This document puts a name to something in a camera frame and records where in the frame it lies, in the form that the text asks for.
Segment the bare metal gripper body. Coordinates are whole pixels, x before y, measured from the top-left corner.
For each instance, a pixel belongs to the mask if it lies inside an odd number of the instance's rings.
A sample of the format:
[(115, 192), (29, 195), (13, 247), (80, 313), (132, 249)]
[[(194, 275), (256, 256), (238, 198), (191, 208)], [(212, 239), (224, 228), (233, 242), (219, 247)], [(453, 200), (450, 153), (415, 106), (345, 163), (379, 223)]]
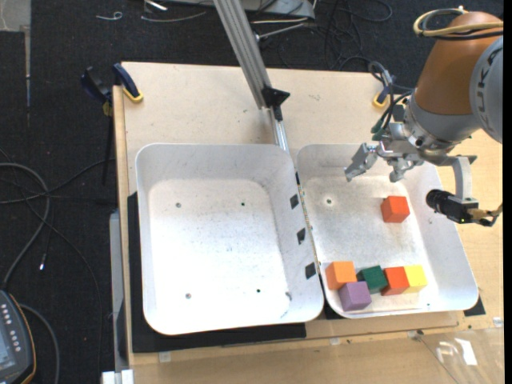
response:
[(383, 158), (430, 162), (442, 166), (457, 145), (433, 136), (417, 123), (391, 122), (375, 134), (377, 153)]

